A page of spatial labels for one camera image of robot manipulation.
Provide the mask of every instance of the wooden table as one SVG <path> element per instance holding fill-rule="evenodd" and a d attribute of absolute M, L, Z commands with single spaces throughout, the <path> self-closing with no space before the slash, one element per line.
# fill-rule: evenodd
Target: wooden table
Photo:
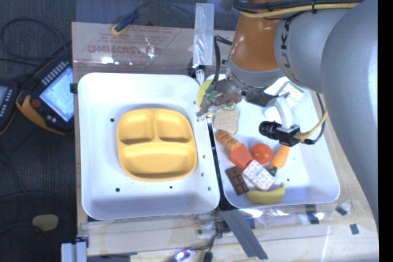
<path fill-rule="evenodd" d="M 74 83 L 89 72 L 124 72 L 121 66 L 93 61 L 95 49 L 113 45 L 110 25 L 73 23 L 72 42 L 74 57 Z M 168 29 L 157 45 L 168 56 L 175 52 L 188 52 L 171 60 L 172 71 L 181 72 L 181 64 L 187 64 L 192 56 L 193 29 Z M 231 31 L 216 31 L 216 34 L 233 38 Z M 228 48 L 222 48 L 227 56 Z M 163 71 L 162 56 L 149 70 Z M 87 255 L 122 255 L 132 253 L 130 261 L 168 261 L 174 254 L 187 247 L 202 247 L 209 242 L 212 228 L 204 225 L 210 219 L 202 217 L 137 218 L 129 220 L 90 222 L 81 203 L 79 113 L 76 99 L 76 173 L 77 173 L 77 223 L 80 236 L 88 241 Z M 324 137 L 340 182 L 341 193 L 337 202 L 316 207 L 324 217 L 318 224 L 304 221 L 294 213 L 285 219 L 268 223 L 261 218 L 255 220 L 254 234 L 266 251 L 270 261 L 378 261 L 379 236 L 370 206 L 357 181 L 348 160 L 327 120 Z M 249 258 L 232 232 L 224 233 L 212 247 L 213 261 L 257 261 Z M 202 261 L 204 252 L 187 261 Z"/>

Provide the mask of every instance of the toy tomato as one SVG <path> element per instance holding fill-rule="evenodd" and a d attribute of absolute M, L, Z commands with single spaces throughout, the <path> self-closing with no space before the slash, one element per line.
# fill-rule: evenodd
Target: toy tomato
<path fill-rule="evenodd" d="M 257 143 L 251 148 L 251 155 L 258 163 L 265 164 L 272 158 L 273 151 L 269 145 Z"/>

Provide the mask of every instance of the yellow banana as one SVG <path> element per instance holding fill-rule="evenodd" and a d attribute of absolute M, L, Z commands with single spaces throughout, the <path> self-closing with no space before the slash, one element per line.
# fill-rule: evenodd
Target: yellow banana
<path fill-rule="evenodd" d="M 246 193 L 247 198 L 259 204 L 274 204 L 281 201 L 285 195 L 287 185 L 282 183 L 281 186 L 271 191 L 251 190 Z"/>

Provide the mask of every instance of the yellow plate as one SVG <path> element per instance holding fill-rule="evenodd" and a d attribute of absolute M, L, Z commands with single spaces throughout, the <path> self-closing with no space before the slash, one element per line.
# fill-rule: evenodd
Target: yellow plate
<path fill-rule="evenodd" d="M 171 109 L 136 109 L 117 125 L 120 164 L 137 180 L 164 181 L 191 174 L 197 147 L 190 122 Z"/>

